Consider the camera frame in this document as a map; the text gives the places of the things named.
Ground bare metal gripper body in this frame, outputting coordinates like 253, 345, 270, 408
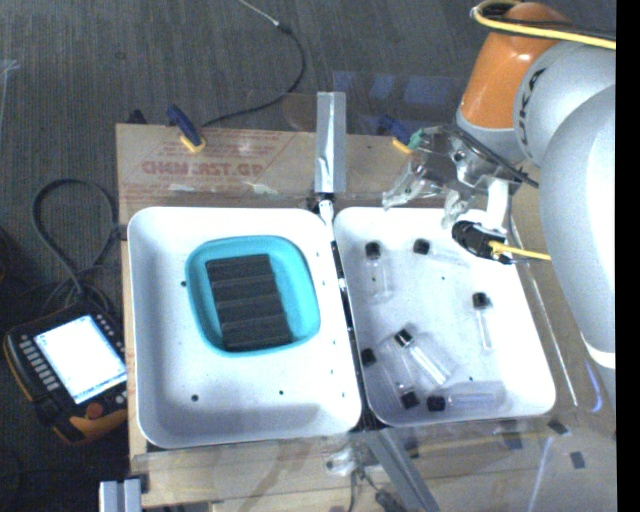
416, 125, 524, 201

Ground white plastic tray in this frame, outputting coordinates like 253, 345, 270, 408
126, 205, 363, 450
332, 205, 558, 429

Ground black ribbed block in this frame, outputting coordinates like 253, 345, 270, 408
204, 253, 295, 353

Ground brown cardboard board, red print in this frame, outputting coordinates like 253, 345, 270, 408
115, 123, 577, 507

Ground blue plastic bowl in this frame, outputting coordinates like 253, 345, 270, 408
184, 234, 322, 358

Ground black cylinder on white bracket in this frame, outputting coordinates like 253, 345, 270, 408
451, 179, 514, 265

